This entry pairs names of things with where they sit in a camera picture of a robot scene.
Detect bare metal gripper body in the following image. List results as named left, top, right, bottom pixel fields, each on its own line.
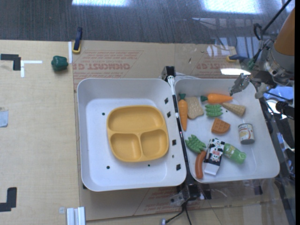
left=249, top=62, right=295, bottom=88

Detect orange carrot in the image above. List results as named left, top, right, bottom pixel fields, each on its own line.
left=200, top=93, right=233, bottom=105
left=178, top=93, right=189, bottom=132

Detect tan ice cream cone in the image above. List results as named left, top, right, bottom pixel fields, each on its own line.
left=222, top=102, right=247, bottom=117

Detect green pea pods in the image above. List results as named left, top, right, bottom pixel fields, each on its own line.
left=204, top=104, right=224, bottom=118
left=185, top=134, right=207, bottom=155

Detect small white and yellow can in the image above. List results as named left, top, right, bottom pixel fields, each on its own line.
left=238, top=123, right=255, bottom=145

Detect orange waffle piece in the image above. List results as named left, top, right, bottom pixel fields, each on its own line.
left=211, top=117, right=231, bottom=135

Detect tan bread slice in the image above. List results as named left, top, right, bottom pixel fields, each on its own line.
left=184, top=96, right=205, bottom=120

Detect white plastic tray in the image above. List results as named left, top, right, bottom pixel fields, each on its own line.
left=76, top=78, right=188, bottom=192
left=174, top=78, right=281, bottom=185

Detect green bottle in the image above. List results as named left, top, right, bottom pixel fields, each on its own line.
left=222, top=142, right=248, bottom=165

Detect cow print milk carton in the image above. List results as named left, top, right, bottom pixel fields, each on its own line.
left=203, top=138, right=226, bottom=176

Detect orange sausage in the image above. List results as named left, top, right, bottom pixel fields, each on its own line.
left=195, top=150, right=208, bottom=180

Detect yellow divided plate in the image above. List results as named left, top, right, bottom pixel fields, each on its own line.
left=106, top=105, right=170, bottom=163

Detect brown cardboard board red print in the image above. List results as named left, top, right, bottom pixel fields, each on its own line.
left=71, top=40, right=282, bottom=221

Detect green bell pepper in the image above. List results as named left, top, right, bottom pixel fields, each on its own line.
left=51, top=55, right=69, bottom=72

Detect black cylinder on white bracket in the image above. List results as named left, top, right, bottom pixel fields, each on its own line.
left=275, top=100, right=295, bottom=120

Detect black block with thin wires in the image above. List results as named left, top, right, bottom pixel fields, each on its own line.
left=169, top=183, right=203, bottom=207
left=161, top=66, right=176, bottom=80

